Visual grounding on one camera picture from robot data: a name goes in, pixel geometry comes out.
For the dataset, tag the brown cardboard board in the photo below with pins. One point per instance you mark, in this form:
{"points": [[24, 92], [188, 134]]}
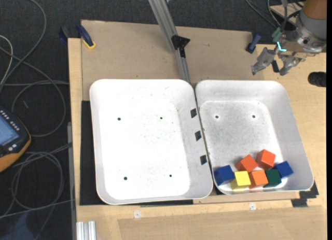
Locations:
{"points": [[129, 52]]}

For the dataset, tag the yellow cube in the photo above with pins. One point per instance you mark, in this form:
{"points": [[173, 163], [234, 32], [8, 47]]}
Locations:
{"points": [[241, 178]]}

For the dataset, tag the black cylinder on white bracket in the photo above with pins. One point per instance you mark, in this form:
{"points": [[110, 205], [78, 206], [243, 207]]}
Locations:
{"points": [[317, 79]]}

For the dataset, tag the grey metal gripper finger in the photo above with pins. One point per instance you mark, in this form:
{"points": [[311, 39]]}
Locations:
{"points": [[288, 65], [263, 58]]}

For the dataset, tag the blue cube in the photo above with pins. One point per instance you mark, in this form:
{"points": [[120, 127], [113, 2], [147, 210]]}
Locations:
{"points": [[284, 169], [223, 174]]}

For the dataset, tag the red orange cube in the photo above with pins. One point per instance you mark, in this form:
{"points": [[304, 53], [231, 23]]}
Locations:
{"points": [[247, 163], [265, 158]]}

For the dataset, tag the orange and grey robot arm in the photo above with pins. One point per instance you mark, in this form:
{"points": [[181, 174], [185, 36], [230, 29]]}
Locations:
{"points": [[315, 3]]}

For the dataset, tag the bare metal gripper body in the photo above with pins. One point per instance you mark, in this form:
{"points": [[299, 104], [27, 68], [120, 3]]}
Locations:
{"points": [[306, 42]]}

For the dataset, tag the green cube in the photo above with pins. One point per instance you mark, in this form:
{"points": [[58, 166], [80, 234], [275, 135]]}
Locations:
{"points": [[273, 177]]}

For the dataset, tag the white plastic tray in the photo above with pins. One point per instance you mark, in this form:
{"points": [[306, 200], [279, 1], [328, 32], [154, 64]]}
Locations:
{"points": [[241, 132], [145, 145]]}

